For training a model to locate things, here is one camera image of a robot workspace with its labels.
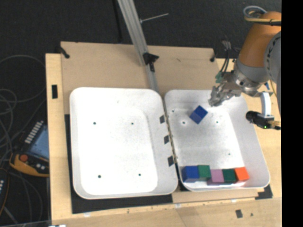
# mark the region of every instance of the black mat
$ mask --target black mat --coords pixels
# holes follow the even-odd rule
[[[108,210],[108,209],[117,209],[117,208],[129,208],[129,207],[172,203],[171,194],[151,196],[151,197],[148,196],[148,197],[101,199],[101,200],[87,200],[80,197],[75,192],[72,183],[70,115],[66,114],[64,117],[65,117],[66,139],[67,139],[66,141],[67,141],[68,161],[69,161],[70,181],[71,181],[71,205],[72,205],[72,212],[74,214],[97,211],[97,210]]]

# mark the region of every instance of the dark green cube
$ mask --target dark green cube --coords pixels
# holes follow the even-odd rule
[[[200,180],[208,180],[212,176],[209,165],[198,165],[198,171]]]
[[[222,172],[225,183],[235,183],[237,181],[234,169],[223,169]]]

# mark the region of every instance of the block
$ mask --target block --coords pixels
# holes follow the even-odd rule
[[[209,165],[198,165],[199,181],[207,181],[211,178],[210,166]]]
[[[182,179],[185,183],[194,183],[198,181],[200,175],[197,166],[185,166],[182,169]]]
[[[197,124],[199,124],[202,119],[207,115],[208,111],[206,111],[203,107],[201,107],[200,105],[192,112],[192,114],[190,115],[190,118],[196,122]]]
[[[222,172],[225,183],[235,183],[237,181],[234,169],[223,169]]]
[[[211,178],[207,180],[207,185],[224,184],[223,171],[221,169],[211,169]]]
[[[238,183],[245,182],[250,178],[250,176],[246,170],[246,167],[244,167],[244,166],[235,168],[235,174],[236,174],[236,179],[237,179]]]

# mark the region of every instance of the white tray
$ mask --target white tray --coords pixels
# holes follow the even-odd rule
[[[160,95],[80,87],[70,95],[73,186],[85,199],[164,195],[178,184]]]
[[[207,185],[206,181],[185,183],[191,191],[235,188],[263,188],[270,176],[254,126],[245,118],[245,99],[234,97],[223,105],[208,104],[210,90],[172,90],[165,106],[179,171],[185,166],[209,165],[211,169],[245,166],[250,179],[245,183]],[[198,107],[208,111],[195,123],[189,116]]]

